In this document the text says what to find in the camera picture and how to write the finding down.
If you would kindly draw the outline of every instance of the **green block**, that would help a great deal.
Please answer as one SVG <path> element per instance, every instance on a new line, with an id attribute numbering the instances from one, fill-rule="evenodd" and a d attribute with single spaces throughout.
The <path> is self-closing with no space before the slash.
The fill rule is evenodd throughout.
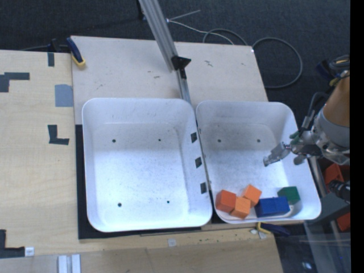
<path id="1" fill-rule="evenodd" d="M 286 196 L 289 204 L 295 204 L 301 200 L 296 186 L 284 187 L 278 191 L 278 196 Z"/>

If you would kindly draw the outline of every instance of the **red-orange block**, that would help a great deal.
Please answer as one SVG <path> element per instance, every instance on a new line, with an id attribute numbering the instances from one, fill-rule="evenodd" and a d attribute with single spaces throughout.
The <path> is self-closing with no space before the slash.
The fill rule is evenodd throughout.
<path id="1" fill-rule="evenodd" d="M 260 196 L 262 195 L 262 191 L 260 191 L 257 187 L 249 184 L 243 191 L 242 197 L 250 200 L 250 207 L 254 207 L 257 205 Z"/>
<path id="2" fill-rule="evenodd" d="M 231 216 L 244 219 L 250 213 L 250 200 L 244 197 L 237 197 L 235 208 L 230 212 Z"/>
<path id="3" fill-rule="evenodd" d="M 216 196 L 216 209 L 229 213 L 235 208 L 236 199 L 237 195 L 235 193 L 221 190 Z"/>

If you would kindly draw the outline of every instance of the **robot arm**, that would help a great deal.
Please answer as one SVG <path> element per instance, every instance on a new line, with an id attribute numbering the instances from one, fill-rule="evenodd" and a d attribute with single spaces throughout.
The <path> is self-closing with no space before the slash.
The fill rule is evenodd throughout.
<path id="1" fill-rule="evenodd" d="M 290 136 L 290 144 L 279 143 L 264 157 L 265 166 L 278 162 L 293 152 L 295 164 L 301 164 L 311 156 L 325 157 L 339 165 L 350 164 L 350 59 L 343 56 L 329 66 L 333 76 L 334 90 L 331 95 L 318 92 L 313 98 L 308 115 L 300 130 Z M 314 102 L 318 97 L 327 99 L 315 116 Z"/>

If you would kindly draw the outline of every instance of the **empty white tray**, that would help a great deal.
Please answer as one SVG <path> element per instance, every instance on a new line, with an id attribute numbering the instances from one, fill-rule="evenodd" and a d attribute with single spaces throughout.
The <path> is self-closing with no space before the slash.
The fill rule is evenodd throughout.
<path id="1" fill-rule="evenodd" d="M 321 202 L 307 162 L 294 165 L 291 153 L 268 167 L 263 164 L 263 158 L 279 142 L 289 143 L 289 135 L 297 131 L 288 106 L 278 102 L 203 101 L 196 109 L 196 117 L 214 202 L 220 190 L 241 195 L 248 184 L 262 191 L 261 198 L 277 197 L 282 187 L 296 186 L 301 198 L 283 216 L 257 218 L 252 209 L 241 220 L 217 210 L 222 220 L 241 224 L 319 216 Z"/>
<path id="2" fill-rule="evenodd" d="M 206 224 L 195 113 L 181 99 L 94 98 L 82 109 L 87 215 L 103 232 Z"/>

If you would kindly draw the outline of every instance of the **toy cube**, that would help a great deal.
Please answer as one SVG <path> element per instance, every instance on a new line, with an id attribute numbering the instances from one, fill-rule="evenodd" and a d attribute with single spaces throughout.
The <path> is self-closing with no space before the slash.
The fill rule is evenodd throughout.
<path id="1" fill-rule="evenodd" d="M 250 207 L 254 207 L 257 205 L 259 198 L 262 194 L 258 188 L 254 187 L 253 185 L 249 184 L 243 191 L 242 197 L 250 200 Z"/>
<path id="2" fill-rule="evenodd" d="M 289 212 L 289 204 L 286 196 L 260 199 L 255 206 L 257 217 L 279 216 Z"/>
<path id="3" fill-rule="evenodd" d="M 250 200 L 244 197 L 237 197 L 235 208 L 230 212 L 231 216 L 244 219 L 250 213 Z"/>
<path id="4" fill-rule="evenodd" d="M 237 195 L 227 190 L 221 190 L 216 196 L 216 209 L 223 212 L 231 212 L 235 208 Z"/>
<path id="5" fill-rule="evenodd" d="M 295 204 L 301 200 L 296 186 L 284 187 L 278 191 L 278 196 L 286 196 L 289 204 Z"/>

